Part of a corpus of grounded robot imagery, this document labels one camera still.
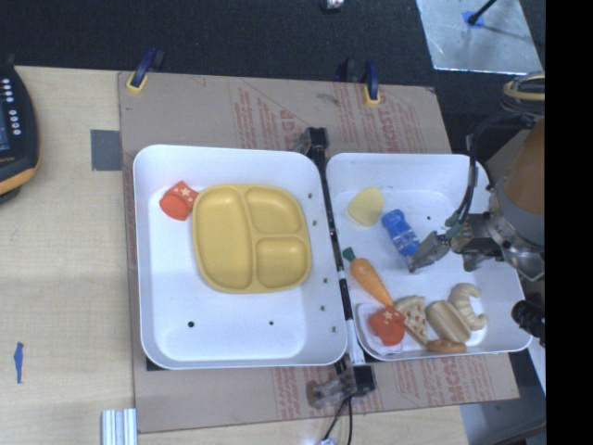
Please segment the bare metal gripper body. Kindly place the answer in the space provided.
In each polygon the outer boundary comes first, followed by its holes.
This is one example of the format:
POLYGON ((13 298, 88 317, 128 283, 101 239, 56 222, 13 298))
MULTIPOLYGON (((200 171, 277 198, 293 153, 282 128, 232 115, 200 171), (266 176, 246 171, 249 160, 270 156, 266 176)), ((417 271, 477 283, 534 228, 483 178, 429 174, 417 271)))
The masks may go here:
POLYGON ((485 211, 470 214, 460 233, 451 240, 451 250, 499 250, 520 276, 527 280, 545 277, 545 223, 540 215, 520 213, 509 221, 503 214, 485 211))

